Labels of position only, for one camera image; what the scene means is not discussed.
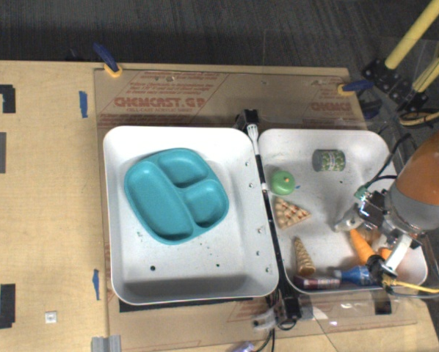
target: yellow tube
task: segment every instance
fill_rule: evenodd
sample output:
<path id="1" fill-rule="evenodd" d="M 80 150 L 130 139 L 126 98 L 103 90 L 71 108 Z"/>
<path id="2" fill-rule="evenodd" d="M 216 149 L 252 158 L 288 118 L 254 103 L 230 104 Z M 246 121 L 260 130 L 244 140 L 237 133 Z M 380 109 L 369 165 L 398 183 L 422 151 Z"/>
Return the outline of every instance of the yellow tube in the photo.
<path id="1" fill-rule="evenodd" d="M 439 76 L 439 57 L 422 72 L 414 81 L 412 88 L 416 92 L 424 92 L 430 84 Z"/>
<path id="2" fill-rule="evenodd" d="M 433 21 L 439 16 L 439 0 L 431 0 L 385 61 L 388 69 L 396 69 Z"/>

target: teal divided plate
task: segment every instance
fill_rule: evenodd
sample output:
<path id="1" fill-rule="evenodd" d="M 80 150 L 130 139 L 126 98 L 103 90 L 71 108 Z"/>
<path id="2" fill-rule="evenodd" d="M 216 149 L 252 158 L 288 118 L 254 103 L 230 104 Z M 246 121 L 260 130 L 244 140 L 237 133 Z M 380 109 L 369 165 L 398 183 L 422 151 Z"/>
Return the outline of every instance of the teal divided plate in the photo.
<path id="1" fill-rule="evenodd" d="M 171 149 L 133 165 L 125 193 L 142 226 L 157 241 L 179 244 L 217 226 L 229 201 L 210 166 L 189 149 Z"/>

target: green can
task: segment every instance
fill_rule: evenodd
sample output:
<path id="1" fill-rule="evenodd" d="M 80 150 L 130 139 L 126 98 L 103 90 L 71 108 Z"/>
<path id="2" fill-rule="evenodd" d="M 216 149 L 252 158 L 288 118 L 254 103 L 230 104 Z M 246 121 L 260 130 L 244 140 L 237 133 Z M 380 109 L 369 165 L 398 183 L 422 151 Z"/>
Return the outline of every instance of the green can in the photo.
<path id="1" fill-rule="evenodd" d="M 313 154 L 314 171 L 343 171 L 345 154 L 340 150 L 316 150 Z"/>

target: black corner marker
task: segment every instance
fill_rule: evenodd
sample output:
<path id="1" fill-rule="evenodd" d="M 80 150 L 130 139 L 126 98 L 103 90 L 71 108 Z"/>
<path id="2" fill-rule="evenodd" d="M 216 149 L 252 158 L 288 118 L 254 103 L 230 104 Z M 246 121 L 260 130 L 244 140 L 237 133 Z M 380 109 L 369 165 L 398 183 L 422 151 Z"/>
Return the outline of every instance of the black corner marker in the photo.
<path id="1" fill-rule="evenodd" d="M 8 329 L 15 322 L 15 285 L 1 285 L 0 329 Z"/>
<path id="2" fill-rule="evenodd" d="M 2 113 L 15 113 L 15 89 L 12 85 L 0 85 L 0 94 L 2 94 Z"/>

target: wooden tabletop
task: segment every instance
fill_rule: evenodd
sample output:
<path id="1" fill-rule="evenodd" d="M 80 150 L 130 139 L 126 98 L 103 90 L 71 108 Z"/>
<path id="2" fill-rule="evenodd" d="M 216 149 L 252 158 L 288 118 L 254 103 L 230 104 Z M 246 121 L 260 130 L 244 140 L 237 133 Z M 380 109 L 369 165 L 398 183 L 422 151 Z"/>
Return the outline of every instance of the wooden tabletop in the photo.
<path id="1" fill-rule="evenodd" d="M 208 65 L 123 67 L 231 70 Z M 15 113 L 3 113 L 0 95 L 0 133 L 6 133 L 5 173 L 0 173 L 0 286 L 15 285 L 15 322 L 0 329 L 0 351 L 90 351 L 93 337 L 111 334 L 93 81 L 94 69 L 100 68 L 87 62 L 0 61 L 0 84 L 13 85 L 16 105 Z M 326 68 L 314 72 L 327 74 Z M 81 115 L 79 92 L 87 93 L 87 118 Z M 410 324 L 388 328 L 381 322 L 378 329 L 291 338 L 280 334 L 275 350 L 439 351 L 426 305 L 410 303 Z M 47 312 L 55 312 L 57 321 L 47 323 Z M 199 332 L 211 331 L 200 327 Z M 162 340 L 165 330 L 152 333 Z M 225 335 L 224 343 L 233 340 Z M 230 351 L 233 345 L 224 343 L 196 351 Z M 154 350 L 162 347 L 130 349 Z"/>

